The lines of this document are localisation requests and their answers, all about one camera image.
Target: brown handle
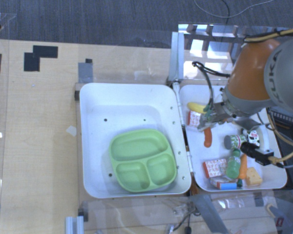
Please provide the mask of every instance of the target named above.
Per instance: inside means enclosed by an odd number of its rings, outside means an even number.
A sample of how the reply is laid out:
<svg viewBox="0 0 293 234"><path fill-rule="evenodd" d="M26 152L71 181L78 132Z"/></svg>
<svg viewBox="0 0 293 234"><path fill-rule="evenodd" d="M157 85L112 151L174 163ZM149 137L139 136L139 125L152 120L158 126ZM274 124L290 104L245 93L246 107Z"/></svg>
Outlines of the brown handle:
<svg viewBox="0 0 293 234"><path fill-rule="evenodd" d="M211 136L211 129L210 129L210 127L204 129L204 136L205 136L204 146L205 147L210 147L211 146L211 142L212 142L212 136Z"/></svg>

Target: light wood surface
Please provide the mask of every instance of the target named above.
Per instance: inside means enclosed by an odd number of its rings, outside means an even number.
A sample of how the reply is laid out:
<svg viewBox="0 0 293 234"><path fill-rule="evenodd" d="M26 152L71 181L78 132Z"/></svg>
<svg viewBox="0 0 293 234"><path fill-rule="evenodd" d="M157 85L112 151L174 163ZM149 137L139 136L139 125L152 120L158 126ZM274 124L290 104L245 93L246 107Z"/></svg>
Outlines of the light wood surface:
<svg viewBox="0 0 293 234"><path fill-rule="evenodd" d="M58 46L59 56L41 58L40 72L24 72L24 52L32 52L35 44ZM80 204L77 138L66 132L69 126L76 127L78 62L93 59L95 81L143 83L154 78L157 83L165 83L170 50L26 41L9 41L8 45L0 234L62 234L65 217L76 217ZM115 208L122 220L130 218L128 209L130 206ZM140 217L146 212L140 208ZM273 219L263 207L245 209L238 224L235 218L239 213L230 212L224 219L233 233L239 228L250 230L245 233L276 233ZM97 214L102 215L100 224L107 226L105 213L98 209ZM192 233L209 233L201 217L191 221ZM136 226L102 232L163 233L165 227Z"/></svg>

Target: red and white box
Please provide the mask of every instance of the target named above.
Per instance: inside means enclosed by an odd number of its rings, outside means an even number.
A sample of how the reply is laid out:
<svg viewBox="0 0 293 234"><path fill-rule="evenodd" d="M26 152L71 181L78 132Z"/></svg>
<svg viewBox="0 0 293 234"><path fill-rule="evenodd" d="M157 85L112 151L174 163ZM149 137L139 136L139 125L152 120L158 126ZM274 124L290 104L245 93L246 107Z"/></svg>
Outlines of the red and white box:
<svg viewBox="0 0 293 234"><path fill-rule="evenodd" d="M225 158L203 162L206 178L222 176L226 173L227 161Z"/></svg>
<svg viewBox="0 0 293 234"><path fill-rule="evenodd" d="M200 113L190 111L188 114L188 126L190 127L197 127L200 124Z"/></svg>

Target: white sticker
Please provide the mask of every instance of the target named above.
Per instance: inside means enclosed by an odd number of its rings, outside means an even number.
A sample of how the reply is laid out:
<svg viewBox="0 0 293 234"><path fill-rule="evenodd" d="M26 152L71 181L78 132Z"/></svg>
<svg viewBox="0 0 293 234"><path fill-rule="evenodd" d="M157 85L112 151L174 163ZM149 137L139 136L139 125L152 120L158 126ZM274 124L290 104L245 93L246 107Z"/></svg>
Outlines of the white sticker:
<svg viewBox="0 0 293 234"><path fill-rule="evenodd" d="M69 126L66 131L74 137L77 135L77 128L76 127Z"/></svg>

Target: yellow cable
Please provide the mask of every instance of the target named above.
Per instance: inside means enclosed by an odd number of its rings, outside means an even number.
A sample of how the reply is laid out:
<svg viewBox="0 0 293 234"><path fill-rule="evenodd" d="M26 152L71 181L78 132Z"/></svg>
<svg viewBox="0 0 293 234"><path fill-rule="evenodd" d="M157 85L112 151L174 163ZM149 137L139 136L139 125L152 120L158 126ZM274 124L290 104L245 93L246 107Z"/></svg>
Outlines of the yellow cable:
<svg viewBox="0 0 293 234"><path fill-rule="evenodd" d="M274 124L273 124L273 122L272 122L272 119L271 119L271 117L270 117L269 115L268 115L268 120L269 120L269 123L270 123L270 125L271 125L271 127L272 127L273 132L274 132L274 133L275 133L280 139L282 139L285 143L287 143L287 144L293 146L293 142L292 142L292 141L289 141L288 139L284 138L284 137L278 132L278 130L276 130L276 128L275 128L275 126L274 126ZM270 160L270 162L271 162L272 164L276 164L276 163L279 163L279 162L282 162L282 161L288 160L288 159L291 158L291 157L293 157L293 152L291 152L290 154L284 156L283 158L277 158L277 157L274 157L274 156L270 156L270 157L268 157L268 159Z"/></svg>
<svg viewBox="0 0 293 234"><path fill-rule="evenodd" d="M262 37L249 37L249 38L245 38L244 42L259 42L259 41L265 41L271 38L275 38L275 37L279 37L279 36L286 36L289 34L293 34L293 29L288 29L288 30L282 30L280 32L274 32L271 33L269 35L266 36L262 36Z"/></svg>

